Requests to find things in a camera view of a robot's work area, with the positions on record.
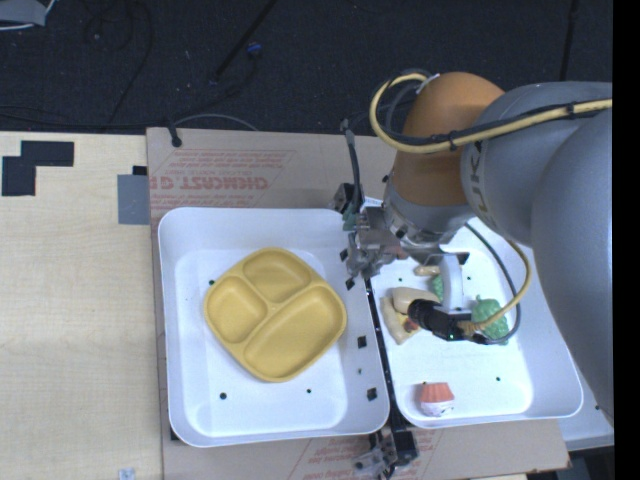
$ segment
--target cardboard sheet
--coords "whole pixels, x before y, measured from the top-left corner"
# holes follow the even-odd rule
[[[298,439],[194,448],[171,438],[157,226],[181,206],[327,208],[340,183],[353,182],[344,137],[179,129],[174,148],[165,128],[147,132],[150,212],[160,379],[162,447],[167,480],[355,478],[351,459],[367,436]],[[395,151],[375,137],[357,137],[365,195],[381,199]],[[412,429],[420,456],[394,479],[448,480],[568,467],[555,420]]]

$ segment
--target black cable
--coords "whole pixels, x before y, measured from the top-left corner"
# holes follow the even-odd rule
[[[589,103],[590,101],[598,101],[598,100],[589,100],[589,101],[580,101],[580,103]],[[468,137],[469,135],[473,135],[475,133],[480,133],[480,132],[484,132],[487,130],[491,130],[494,128],[497,128],[498,126],[504,126],[507,124],[511,124],[511,123],[515,123],[518,122],[522,119],[526,119],[529,117],[533,117],[536,116],[538,114],[542,114],[544,112],[550,111],[550,110],[557,110],[560,108],[568,108],[568,107],[572,107],[574,104],[568,104],[568,103],[558,103],[556,105],[547,105],[545,107],[538,107],[532,110],[528,110],[526,112],[522,112],[521,114],[515,115],[515,116],[511,116],[511,117],[505,117],[505,118],[501,118],[497,121],[491,121],[488,123],[483,123],[483,124],[479,124],[479,125],[475,125],[475,126],[471,126],[469,128],[465,128],[464,130],[455,130],[454,132],[450,132],[447,134],[443,134],[443,133],[438,133],[438,134],[433,134],[430,135],[428,137],[413,137],[410,135],[404,135],[402,133],[398,133],[395,132],[393,130],[387,129],[387,127],[380,125],[380,128],[387,134],[389,135],[391,138],[393,138],[396,142],[400,143],[400,144],[404,144],[407,146],[425,146],[425,145],[430,145],[430,144],[441,144],[443,142],[450,142],[451,141],[451,133],[455,133],[455,138],[456,139],[460,139],[463,137]],[[555,120],[560,120],[560,119],[587,119],[590,117],[593,117],[596,113],[598,113],[599,111],[593,111],[593,112],[581,112],[579,114],[576,113],[571,113],[569,112],[568,115],[566,116],[562,116],[562,117],[557,117],[555,118]]]
[[[487,248],[487,250],[494,257],[494,259],[496,260],[496,263],[500,267],[500,270],[502,270],[502,273],[504,274],[504,277],[507,280],[507,283],[509,283],[509,288],[511,289],[511,293],[515,297],[516,293],[517,293],[516,287],[513,284],[513,280],[511,279],[511,275],[509,275],[509,270],[507,269],[506,265],[504,264],[504,262],[502,261],[502,259],[498,255],[497,251],[491,246],[491,244],[487,241],[487,239],[484,238],[480,234],[480,232],[477,229],[475,229],[473,226],[471,226],[468,222],[465,223],[464,226],[469,231],[471,231],[476,236],[476,238],[478,238],[478,240],[480,240],[482,242],[482,244]],[[511,338],[511,336],[513,336],[517,332],[518,328],[520,327],[520,317],[521,317],[521,308],[520,308],[520,303],[518,302],[516,304],[516,317],[515,317],[515,320],[513,322],[513,327],[511,328],[511,330],[507,334],[502,336],[501,338],[498,338],[498,339],[495,339],[495,340],[487,338],[485,343],[487,345],[495,345],[495,344],[504,343],[505,341],[507,341],[509,338]]]
[[[347,144],[349,148],[349,158],[351,159],[351,170],[353,171],[353,204],[356,211],[360,210],[362,203],[364,203],[364,196],[362,195],[360,185],[360,166],[358,164],[358,155],[356,154],[356,147],[354,144]]]
[[[249,25],[249,28],[245,31],[245,33],[238,40],[238,42],[235,44],[235,46],[227,54],[227,56],[222,61],[222,63],[218,67],[218,69],[216,69],[214,71],[213,75],[211,76],[211,80],[213,82],[217,83],[220,80],[220,77],[222,76],[222,73],[227,69],[227,67],[229,67],[229,64],[231,64],[231,61],[233,61],[233,59],[236,57],[236,55],[238,54],[240,49],[243,46],[246,45],[247,41],[249,41],[249,39],[251,38],[252,34],[260,26],[260,24],[265,20],[265,18],[267,17],[267,15],[271,11],[271,9],[273,9],[273,7],[276,5],[277,2],[278,2],[278,0],[269,0],[267,2],[267,4],[262,9],[262,11],[260,11],[260,13],[256,17],[256,19],[253,21],[253,23],[251,23],[251,25]]]
[[[236,123],[240,123],[244,126],[246,126],[247,128],[249,128],[250,130],[253,130],[254,132],[258,132],[260,130],[258,130],[255,126],[253,126],[251,123],[248,123],[242,119],[238,119],[237,117],[233,117],[233,116],[227,116],[224,114],[196,114],[193,116],[187,116],[187,117],[183,117],[181,119],[179,119],[178,121],[175,122],[176,126],[179,126],[183,123],[186,123],[188,121],[194,121],[196,119],[210,119],[210,118],[215,118],[215,119],[228,119],[230,121],[234,121]]]
[[[401,104],[401,102],[403,101],[404,97],[407,95],[407,93],[411,92],[411,91],[416,91],[418,89],[418,87],[420,87],[420,84],[414,84],[414,85],[407,85],[406,87],[403,87],[400,91],[398,91],[398,94],[396,94],[396,96],[393,98],[393,101],[388,105],[388,109],[386,112],[387,118],[385,121],[385,124],[387,126],[387,128],[391,129],[392,125],[393,125],[393,117],[395,114],[395,111],[398,107],[398,105]],[[415,96],[413,96],[411,98],[411,101],[415,101]]]
[[[349,3],[350,5],[354,6],[355,8],[361,10],[361,11],[368,12],[370,14],[384,15],[384,14],[389,14],[391,12],[397,11],[402,5],[407,3],[409,0],[401,0],[398,3],[391,5],[388,9],[382,9],[382,10],[380,10],[380,9],[371,9],[369,7],[362,6],[359,3],[355,2],[354,0],[344,0],[344,1]]]
[[[114,107],[113,111],[111,112],[111,116],[109,117],[109,120],[107,121],[107,124],[111,124],[113,122],[114,118],[116,117],[116,114],[120,110],[120,107],[122,106],[122,104],[124,103],[125,99],[127,98],[127,95],[129,94],[129,91],[133,87],[134,82],[140,76],[140,73],[142,72],[142,69],[144,68],[144,66],[147,63],[149,55],[151,54],[151,50],[153,49],[154,30],[153,30],[153,23],[152,23],[152,20],[151,20],[151,13],[149,12],[149,8],[145,4],[143,4],[142,2],[139,2],[139,1],[138,2],[133,2],[133,3],[135,5],[137,5],[137,6],[139,6],[140,9],[142,9],[142,11],[144,13],[144,16],[146,18],[147,24],[149,26],[149,38],[148,38],[148,41],[147,41],[147,47],[145,49],[144,55],[142,57],[142,60],[139,62],[138,67],[136,68],[135,72],[133,73],[133,75],[129,79],[129,83],[127,84],[125,90],[122,92],[122,95],[120,96],[120,99],[118,100],[118,102],[116,103],[116,106]]]
[[[395,117],[395,111],[398,108],[406,107],[407,105],[413,104],[413,102],[416,99],[415,94],[409,96],[408,98],[406,97],[406,95],[410,93],[412,89],[416,90],[418,86],[419,84],[416,84],[415,86],[407,86],[403,90],[399,91],[398,95],[396,95],[396,97],[391,103],[388,103],[385,105],[379,105],[378,107],[379,111],[387,110],[387,114],[386,114],[387,123],[392,122],[393,117]],[[351,130],[355,130],[361,122],[366,120],[367,124],[369,124],[368,129],[369,131],[371,131],[371,126],[370,126],[368,117],[369,117],[368,110],[360,110],[358,112],[354,112],[353,114],[349,115],[345,119],[349,122],[349,128]]]
[[[569,69],[569,57],[571,56],[571,46],[573,44],[573,29],[575,28],[578,12],[580,10],[580,0],[571,0],[571,8],[569,10],[569,18],[567,24],[567,34],[564,39],[564,52],[562,54],[562,65],[560,67],[560,81],[567,79],[567,70]]]
[[[27,116],[21,116],[21,115],[16,115],[16,114],[11,114],[11,113],[6,113],[6,112],[0,112],[0,117],[4,117],[7,119],[13,119],[16,121],[24,121],[24,122],[29,122],[29,123],[35,123],[35,124],[40,124],[40,125],[45,125],[45,126],[55,126],[55,127],[63,127],[66,131],[70,131],[70,130],[79,130],[79,131],[95,131],[95,130],[102,130],[103,132],[106,130],[140,130],[141,132],[144,132],[144,130],[148,127],[152,127],[152,126],[166,126],[167,122],[173,121],[174,123],[178,124],[178,123],[183,123],[192,119],[196,119],[196,118],[201,118],[203,116],[200,116],[200,114],[206,113],[207,110],[214,106],[215,104],[230,98],[230,97],[234,97],[236,96],[240,90],[253,78],[253,76],[255,76],[256,70],[257,70],[257,62],[258,62],[258,58],[259,55],[252,53],[250,55],[250,58],[252,59],[251,61],[251,69],[249,70],[248,74],[245,75],[245,77],[240,81],[240,83],[238,84],[234,84],[231,85],[229,87],[227,87],[223,92],[221,92],[216,99],[210,100],[209,102],[207,102],[204,105],[201,105],[200,107],[198,107],[197,109],[189,109],[189,110],[185,110],[182,111],[180,113],[176,113],[175,115],[169,116],[169,117],[160,117],[157,119],[153,119],[153,120],[145,120],[145,121],[139,121],[136,123],[108,123],[108,124],[104,124],[104,123],[60,123],[60,122],[56,122],[56,121],[49,121],[46,119],[35,119],[35,118],[31,118],[31,117],[27,117]],[[39,109],[39,108],[35,108],[35,107],[25,107],[25,106],[19,106],[19,105],[0,105],[0,108],[15,108],[15,109],[24,109],[24,110],[31,110],[31,111],[36,111],[36,112],[41,112],[41,113],[47,113],[47,114],[52,114],[52,115],[60,115],[57,114],[55,112],[50,112],[44,109]],[[250,129],[254,129],[255,127],[247,125],[246,123],[245,126],[247,126]]]
[[[69,119],[67,116],[60,114],[59,112],[54,112],[54,111],[46,110],[44,108],[39,108],[39,107],[28,107],[24,105],[0,105],[0,108],[15,108],[20,110],[30,110],[32,112],[39,112],[40,114],[51,114],[52,116],[58,116],[63,119]]]
[[[103,52],[124,49],[133,38],[133,14],[127,0],[76,0],[90,18],[83,27],[86,44]]]

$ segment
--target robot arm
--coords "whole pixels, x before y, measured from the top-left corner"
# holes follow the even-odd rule
[[[408,81],[424,86],[393,133],[377,109]],[[346,263],[365,278],[408,256],[438,264],[441,245],[473,216],[530,247],[558,328],[613,422],[611,93],[595,82],[505,93],[468,73],[386,82],[369,118],[398,152],[382,207],[357,216]]]

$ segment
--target white divided tray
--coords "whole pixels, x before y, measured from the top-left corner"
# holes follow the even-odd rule
[[[158,229],[167,346],[169,419],[196,447],[367,434],[389,398],[362,280],[347,290],[342,216],[323,209],[178,208]],[[215,338],[203,301],[244,257],[281,247],[311,266],[345,304],[347,327],[308,369],[286,382],[254,377]]]
[[[520,257],[479,219],[470,224],[497,250],[519,290],[525,272]],[[513,297],[497,262],[471,231],[462,228],[446,250],[470,253],[462,267],[467,309],[477,295],[496,299],[501,306]],[[534,272],[532,284],[521,301],[518,332],[506,345],[447,342],[424,330],[397,345],[378,309],[398,408],[414,425],[438,428],[562,418],[580,409],[583,393],[576,368],[546,305],[531,251],[524,251]],[[430,287],[428,278],[414,274],[416,266],[411,259],[395,261],[372,278],[378,308],[381,297],[391,297],[395,287]],[[507,313],[510,328],[515,311]],[[455,397],[453,409],[439,417],[427,416],[418,399],[424,382],[447,382]]]

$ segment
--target yellow divided plate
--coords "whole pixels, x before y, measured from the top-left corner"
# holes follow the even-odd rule
[[[344,332],[342,299],[306,262],[266,247],[227,270],[204,299],[207,324],[249,372],[290,380]]]

